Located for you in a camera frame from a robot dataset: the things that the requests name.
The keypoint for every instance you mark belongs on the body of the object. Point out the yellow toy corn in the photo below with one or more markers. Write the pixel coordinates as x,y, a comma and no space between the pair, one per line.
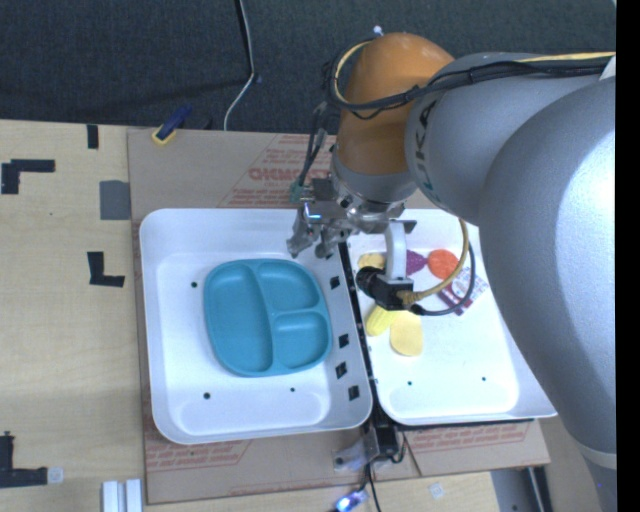
377,321

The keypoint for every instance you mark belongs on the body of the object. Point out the orange toy fruit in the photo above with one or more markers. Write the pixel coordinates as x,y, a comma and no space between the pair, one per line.
442,262

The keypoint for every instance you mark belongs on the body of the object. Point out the white plastic tray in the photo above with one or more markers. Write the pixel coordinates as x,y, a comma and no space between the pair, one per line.
180,350
450,380

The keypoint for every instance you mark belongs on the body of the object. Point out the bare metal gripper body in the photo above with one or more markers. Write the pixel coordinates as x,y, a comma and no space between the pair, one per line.
367,216

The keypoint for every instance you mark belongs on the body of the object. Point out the yellow oval toy chip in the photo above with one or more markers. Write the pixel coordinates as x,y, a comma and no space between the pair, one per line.
406,336

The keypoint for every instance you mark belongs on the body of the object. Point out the red and white packet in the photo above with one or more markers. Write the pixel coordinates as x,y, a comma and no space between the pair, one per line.
462,290

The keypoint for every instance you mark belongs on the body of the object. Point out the black cylinder on white bracket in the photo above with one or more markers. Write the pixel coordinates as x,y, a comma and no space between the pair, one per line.
390,292

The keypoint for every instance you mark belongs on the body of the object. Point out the brown cardboard board red print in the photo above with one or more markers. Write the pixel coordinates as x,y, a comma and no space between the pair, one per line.
190,170

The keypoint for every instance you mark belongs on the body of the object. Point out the yellow toy biscuit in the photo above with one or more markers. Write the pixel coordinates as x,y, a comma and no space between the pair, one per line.
371,260

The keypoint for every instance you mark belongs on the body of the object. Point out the purple toy grapes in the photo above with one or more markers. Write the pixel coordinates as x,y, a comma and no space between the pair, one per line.
415,262

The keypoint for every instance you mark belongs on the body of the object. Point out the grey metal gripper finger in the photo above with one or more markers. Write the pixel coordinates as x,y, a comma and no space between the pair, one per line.
300,240
326,245

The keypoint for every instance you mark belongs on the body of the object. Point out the blue divided plate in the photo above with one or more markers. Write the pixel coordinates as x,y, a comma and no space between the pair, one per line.
240,315

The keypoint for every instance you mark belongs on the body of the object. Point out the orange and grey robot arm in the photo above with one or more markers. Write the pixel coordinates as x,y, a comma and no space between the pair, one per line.
530,200

